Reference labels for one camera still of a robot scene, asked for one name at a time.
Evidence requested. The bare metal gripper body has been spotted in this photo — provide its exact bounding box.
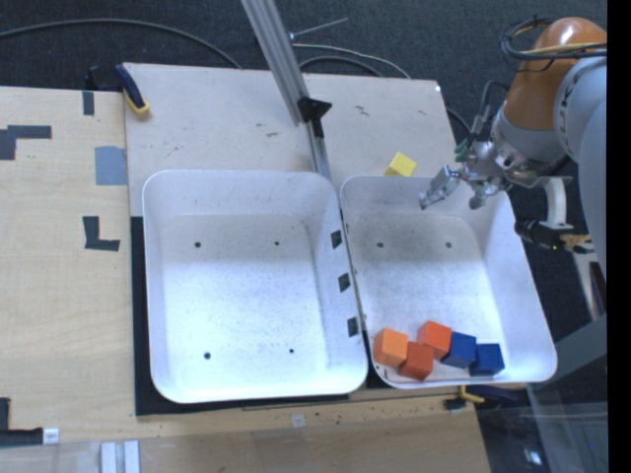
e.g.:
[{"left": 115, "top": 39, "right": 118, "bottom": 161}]
[{"left": 458, "top": 139, "right": 532, "bottom": 190}]

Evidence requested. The yellow cube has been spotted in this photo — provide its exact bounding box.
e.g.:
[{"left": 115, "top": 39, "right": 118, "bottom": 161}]
[{"left": 384, "top": 151, "right": 419, "bottom": 178}]

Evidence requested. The white plastic tray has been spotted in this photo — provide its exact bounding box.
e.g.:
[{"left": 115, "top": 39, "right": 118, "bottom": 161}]
[
  {"left": 338, "top": 173, "right": 560, "bottom": 391},
  {"left": 141, "top": 169, "right": 371, "bottom": 406}
]

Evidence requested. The dark orange cube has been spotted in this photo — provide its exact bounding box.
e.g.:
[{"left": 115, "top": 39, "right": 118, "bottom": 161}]
[
  {"left": 397, "top": 341, "right": 436, "bottom": 382},
  {"left": 416, "top": 319, "right": 454, "bottom": 362}
]

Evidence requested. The blue cube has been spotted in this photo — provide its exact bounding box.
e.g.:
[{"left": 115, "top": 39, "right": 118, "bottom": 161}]
[
  {"left": 440, "top": 331, "right": 478, "bottom": 370},
  {"left": 467, "top": 342, "right": 507, "bottom": 378}
]

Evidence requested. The light orange cube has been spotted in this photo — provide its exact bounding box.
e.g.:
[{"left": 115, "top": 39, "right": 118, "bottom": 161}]
[{"left": 372, "top": 327, "right": 410, "bottom": 369}]

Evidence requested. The black cylinder on white bracket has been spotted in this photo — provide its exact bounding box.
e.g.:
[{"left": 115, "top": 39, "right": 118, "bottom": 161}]
[{"left": 514, "top": 174, "right": 576, "bottom": 252}]

